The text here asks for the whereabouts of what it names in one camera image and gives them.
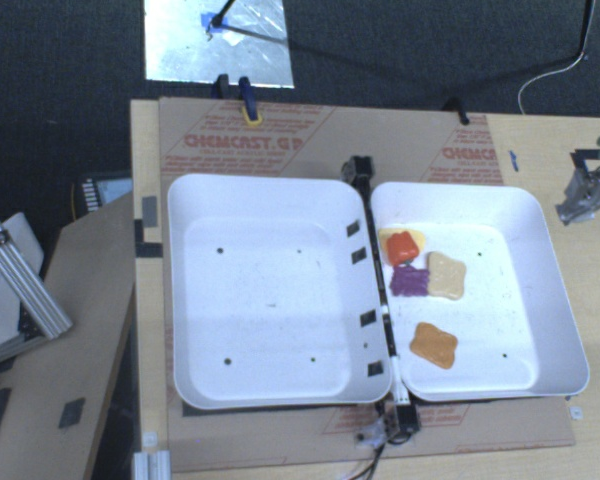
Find white plastic tray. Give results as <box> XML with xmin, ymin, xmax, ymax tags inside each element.
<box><xmin>369</xmin><ymin>181</ymin><xmax>592</xmax><ymax>403</ymax></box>
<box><xmin>166</xmin><ymin>172</ymin><xmax>395</xmax><ymax>412</ymax></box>

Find beige toy bread slice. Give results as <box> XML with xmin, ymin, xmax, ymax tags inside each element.
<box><xmin>425</xmin><ymin>250</ymin><xmax>468</xmax><ymax>302</ymax></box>

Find yellow toy cheese slice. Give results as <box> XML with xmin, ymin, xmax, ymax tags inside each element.
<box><xmin>378</xmin><ymin>226</ymin><xmax>427</xmax><ymax>258</ymax></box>

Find red toy pepper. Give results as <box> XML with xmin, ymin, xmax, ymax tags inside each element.
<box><xmin>385</xmin><ymin>231</ymin><xmax>422</xmax><ymax>268</ymax></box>

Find purple toy grapes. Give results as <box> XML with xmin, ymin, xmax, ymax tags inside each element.
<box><xmin>389</xmin><ymin>263</ymin><xmax>431</xmax><ymax>299</ymax></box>

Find orange-brown toy toast slice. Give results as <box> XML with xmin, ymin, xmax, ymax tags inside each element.
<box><xmin>408</xmin><ymin>321</ymin><xmax>460</xmax><ymax>371</ymax></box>

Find thin black and white rod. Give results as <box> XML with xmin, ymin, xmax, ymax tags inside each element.
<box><xmin>361</xmin><ymin>177</ymin><xmax>407</xmax><ymax>400</ymax></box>

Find brown cardboard board, red print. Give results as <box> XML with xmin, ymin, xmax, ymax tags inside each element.
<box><xmin>157</xmin><ymin>96</ymin><xmax>579</xmax><ymax>462</ymax></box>

